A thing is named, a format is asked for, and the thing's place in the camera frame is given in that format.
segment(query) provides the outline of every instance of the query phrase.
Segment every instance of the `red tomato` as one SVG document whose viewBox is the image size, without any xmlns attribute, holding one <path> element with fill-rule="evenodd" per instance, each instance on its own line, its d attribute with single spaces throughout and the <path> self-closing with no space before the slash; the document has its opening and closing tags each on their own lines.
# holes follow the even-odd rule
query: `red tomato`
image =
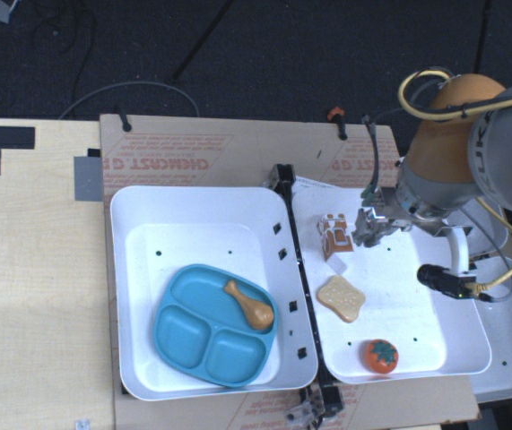
<svg viewBox="0 0 512 430">
<path fill-rule="evenodd" d="M 391 373 L 397 366 L 399 354 L 387 340 L 372 340 L 365 347 L 365 363 L 376 373 Z"/>
</svg>

